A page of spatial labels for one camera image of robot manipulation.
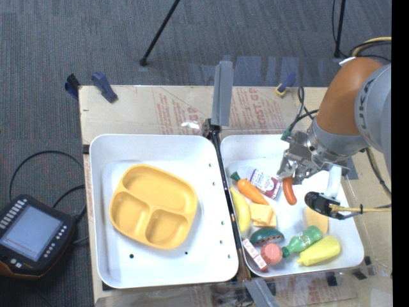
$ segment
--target white tray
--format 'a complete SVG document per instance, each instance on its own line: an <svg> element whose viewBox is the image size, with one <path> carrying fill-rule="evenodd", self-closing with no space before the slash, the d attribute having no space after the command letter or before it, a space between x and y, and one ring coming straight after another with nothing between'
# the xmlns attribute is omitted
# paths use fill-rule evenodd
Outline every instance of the white tray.
<svg viewBox="0 0 409 307"><path fill-rule="evenodd" d="M230 179L230 175L235 171L242 178L250 178L249 170L259 168L271 177L276 177L283 152L287 148L288 143L281 140L281 135L231 135L224 138L220 145L220 152L229 187L233 185L237 189L235 182ZM297 203L293 206L286 201L282 189L276 199L266 198L277 214L277 229L284 234L284 240L279 242L278 245L281 247L287 245L292 236L307 228L304 219L304 209L307 208L304 196L309 191L325 192L327 184L328 172L321 171L304 180L302 184L293 186L297 197ZM341 186L336 198L341 202L341 206L348 206ZM257 229L258 227L251 226L248 231L242 234L242 238L247 237L249 239ZM341 253L330 262L311 266L298 265L299 254L293 253L287 258L283 258L278 264L269 265L268 270L265 272L260 271L256 263L247 254L245 254L246 263L254 274L264 278L345 269L355 267L361 263L364 258L364 247L353 217L342 221L330 218L328 233L325 235L333 235L341 245ZM258 252L261 251L261 247L256 247L256 249Z"/></svg>
<svg viewBox="0 0 409 307"><path fill-rule="evenodd" d="M201 136L104 134L89 149L96 235L102 281L113 288L159 287L231 279L238 269L235 239L217 155ZM112 194L125 170L149 164L189 182L197 212L189 234L170 250L149 247L115 230Z"/></svg>

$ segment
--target display screen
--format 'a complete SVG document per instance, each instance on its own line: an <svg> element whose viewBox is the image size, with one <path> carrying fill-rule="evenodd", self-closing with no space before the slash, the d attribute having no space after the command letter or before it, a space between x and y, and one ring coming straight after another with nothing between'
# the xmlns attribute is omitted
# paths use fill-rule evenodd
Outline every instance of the display screen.
<svg viewBox="0 0 409 307"><path fill-rule="evenodd" d="M62 224L59 219L27 206L1 237L0 244L36 262Z"/></svg>

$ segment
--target yellow banana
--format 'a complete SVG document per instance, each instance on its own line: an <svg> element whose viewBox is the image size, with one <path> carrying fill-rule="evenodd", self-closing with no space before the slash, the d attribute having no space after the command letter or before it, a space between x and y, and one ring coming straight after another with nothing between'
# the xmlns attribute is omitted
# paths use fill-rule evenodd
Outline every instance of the yellow banana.
<svg viewBox="0 0 409 307"><path fill-rule="evenodd" d="M240 232L246 231L250 226L250 208L247 200L238 193L233 187L230 187L231 198L235 208L238 229Z"/></svg>

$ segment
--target yellow cheese block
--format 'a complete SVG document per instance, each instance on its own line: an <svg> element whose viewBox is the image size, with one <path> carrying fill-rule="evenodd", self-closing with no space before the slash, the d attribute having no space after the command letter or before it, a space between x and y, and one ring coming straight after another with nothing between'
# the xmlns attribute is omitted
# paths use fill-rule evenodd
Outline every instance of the yellow cheese block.
<svg viewBox="0 0 409 307"><path fill-rule="evenodd" d="M251 203L250 218L254 226L271 226L272 222L277 224L274 209L270 205Z"/></svg>
<svg viewBox="0 0 409 307"><path fill-rule="evenodd" d="M305 208L304 216L305 221L307 222L307 226L315 225L320 229L322 234L328 232L329 227L328 216L322 215L309 207Z"/></svg>

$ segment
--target green bottle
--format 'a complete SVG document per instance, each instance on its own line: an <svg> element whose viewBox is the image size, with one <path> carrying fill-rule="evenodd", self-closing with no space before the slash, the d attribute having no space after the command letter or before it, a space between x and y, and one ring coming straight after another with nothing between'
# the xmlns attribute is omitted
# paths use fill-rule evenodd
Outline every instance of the green bottle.
<svg viewBox="0 0 409 307"><path fill-rule="evenodd" d="M300 253L321 238L322 233L317 226L308 226L303 232L294 235L287 246L281 248L282 256L287 258L292 253Z"/></svg>

